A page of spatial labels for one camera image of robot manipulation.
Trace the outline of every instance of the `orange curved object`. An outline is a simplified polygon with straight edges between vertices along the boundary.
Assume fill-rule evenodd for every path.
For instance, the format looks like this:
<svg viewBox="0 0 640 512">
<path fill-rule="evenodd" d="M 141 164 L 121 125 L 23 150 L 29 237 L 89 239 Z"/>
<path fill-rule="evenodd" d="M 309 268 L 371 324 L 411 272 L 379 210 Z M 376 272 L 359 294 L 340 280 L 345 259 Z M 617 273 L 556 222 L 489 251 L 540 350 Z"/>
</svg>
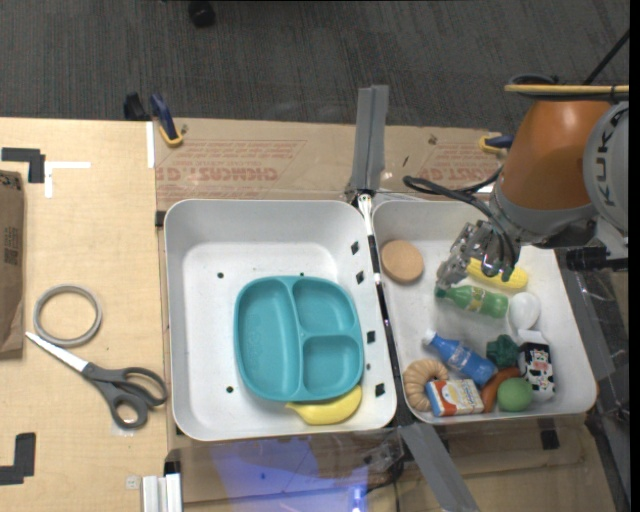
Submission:
<svg viewBox="0 0 640 512">
<path fill-rule="evenodd" d="M 537 101 L 500 175 L 505 197 L 523 208 L 563 210 L 591 203 L 582 178 L 585 144 L 606 101 Z"/>
</svg>

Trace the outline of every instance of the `scissors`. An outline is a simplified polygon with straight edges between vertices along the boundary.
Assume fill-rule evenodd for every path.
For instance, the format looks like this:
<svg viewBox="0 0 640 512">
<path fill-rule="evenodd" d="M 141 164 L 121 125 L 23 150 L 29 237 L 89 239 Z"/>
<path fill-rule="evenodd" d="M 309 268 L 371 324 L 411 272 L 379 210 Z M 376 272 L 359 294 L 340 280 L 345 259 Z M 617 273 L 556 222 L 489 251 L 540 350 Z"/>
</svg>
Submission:
<svg viewBox="0 0 640 512">
<path fill-rule="evenodd" d="M 168 393 L 164 381 L 151 370 L 133 366 L 119 370 L 106 370 L 53 343 L 43 340 L 36 334 L 27 332 L 26 336 L 96 386 L 107 401 L 111 416 L 121 428 L 134 429 L 141 427 L 147 422 L 148 409 L 167 401 Z M 147 377 L 147 380 L 151 379 L 157 384 L 158 389 L 156 391 L 159 390 L 159 394 L 152 394 L 145 386 L 131 382 L 129 377 Z M 131 407 L 136 413 L 136 418 L 125 419 L 122 417 L 118 412 L 118 407 L 121 405 Z"/>
</svg>

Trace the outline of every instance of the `brown sausage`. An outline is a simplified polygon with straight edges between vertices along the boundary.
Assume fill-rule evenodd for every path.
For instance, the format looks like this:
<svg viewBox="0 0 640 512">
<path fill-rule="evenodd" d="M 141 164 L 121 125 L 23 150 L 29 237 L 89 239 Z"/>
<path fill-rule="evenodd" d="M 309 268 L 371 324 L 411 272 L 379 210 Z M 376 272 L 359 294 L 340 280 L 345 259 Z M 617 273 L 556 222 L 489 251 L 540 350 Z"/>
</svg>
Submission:
<svg viewBox="0 0 640 512">
<path fill-rule="evenodd" d="M 498 386 L 500 386 L 500 384 L 505 380 L 512 379 L 513 377 L 520 377 L 520 370 L 517 366 L 510 366 L 509 368 L 498 370 L 498 373 L 491 377 L 487 383 L 482 386 L 482 389 L 480 390 L 480 398 L 482 398 L 482 403 L 484 404 L 484 412 L 491 412 L 493 410 L 493 406 L 496 403 L 496 397 L 498 396 Z"/>
</svg>

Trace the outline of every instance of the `wooden table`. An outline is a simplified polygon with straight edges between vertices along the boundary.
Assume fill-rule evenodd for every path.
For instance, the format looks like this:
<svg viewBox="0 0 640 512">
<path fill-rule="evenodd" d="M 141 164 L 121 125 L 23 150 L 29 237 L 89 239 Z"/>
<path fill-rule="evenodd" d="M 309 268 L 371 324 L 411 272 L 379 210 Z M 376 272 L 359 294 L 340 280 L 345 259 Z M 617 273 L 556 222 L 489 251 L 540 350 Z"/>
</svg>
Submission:
<svg viewBox="0 0 640 512">
<path fill-rule="evenodd" d="M 350 171 L 352 127 L 309 126 L 301 133 L 301 125 L 293 123 L 208 122 L 221 136 L 233 134 L 236 139 L 264 138 L 260 134 L 274 138 L 274 133 L 285 137 L 288 132 L 290 139 L 306 138 L 307 147 L 316 141 L 317 151 L 322 150 L 317 141 L 329 141 L 330 149 L 340 148 L 332 156 L 332 167 L 347 175 Z M 104 367 L 139 365 L 163 372 L 167 330 L 158 252 L 161 232 L 154 224 L 156 177 L 148 162 L 146 123 L 3 119 L 0 126 L 0 146 L 38 148 L 48 161 L 91 165 L 55 170 L 51 198 L 44 196 L 42 184 L 25 187 L 26 329 L 32 330 L 33 305 L 46 289 L 60 283 L 80 284 L 97 294 L 104 318 L 97 336 L 73 352 Z M 415 140 L 433 135 L 423 129 L 402 133 L 396 128 L 389 133 L 398 140 L 407 133 Z M 400 168 L 403 161 L 407 164 L 400 149 L 391 151 L 389 161 L 390 169 Z M 26 164 L 0 162 L 0 168 L 19 170 L 26 183 Z M 287 168 L 289 178 L 291 169 Z M 68 336 L 83 332 L 92 315 L 83 299 L 60 296 L 45 308 L 43 323 L 51 326 L 52 333 Z M 161 476 L 168 452 L 192 445 L 188 439 L 176 438 L 166 407 L 154 411 L 148 424 L 135 433 L 117 429 L 93 386 L 26 339 L 19 357 L 0 359 L 0 383 L 0 465 L 13 463 L 16 435 L 34 432 L 37 436 L 35 474 L 23 484 L 0 487 L 4 511 L 140 510 L 139 479 Z M 517 445 L 505 446 L 505 452 L 494 447 L 489 450 L 493 455 L 485 451 L 478 456 L 473 439 L 454 439 L 452 456 L 481 509 L 614 510 L 593 438 L 580 418 L 568 425 L 571 440 L 565 445 L 573 447 L 572 460 L 577 461 L 572 464 L 554 462 L 542 452 L 532 463 L 517 462 Z M 499 463 L 505 458 L 511 464 Z M 406 510 L 438 509 L 419 473 L 407 471 L 398 489 Z M 282 496 L 258 503 L 248 500 L 244 509 L 288 510 L 295 505 L 311 510 L 300 503 L 314 501 L 309 496 L 286 499 L 292 501 Z M 280 507 L 283 500 L 285 508 Z M 385 511 L 394 501 L 393 486 L 387 486 L 371 493 L 368 507 Z M 185 508 L 241 510 L 224 500 Z"/>
</svg>

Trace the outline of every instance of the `blue bottle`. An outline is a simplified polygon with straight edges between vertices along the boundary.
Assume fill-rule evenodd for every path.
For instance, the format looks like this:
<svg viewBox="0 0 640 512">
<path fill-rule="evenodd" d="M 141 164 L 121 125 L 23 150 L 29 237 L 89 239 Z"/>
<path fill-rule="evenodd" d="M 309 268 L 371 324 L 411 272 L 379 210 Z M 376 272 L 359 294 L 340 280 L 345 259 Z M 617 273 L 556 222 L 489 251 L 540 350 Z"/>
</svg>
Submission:
<svg viewBox="0 0 640 512">
<path fill-rule="evenodd" d="M 480 388 L 498 371 L 495 364 L 460 341 L 442 338 L 431 329 L 427 329 L 422 341 L 425 346 L 435 347 L 447 366 L 464 373 Z"/>
</svg>

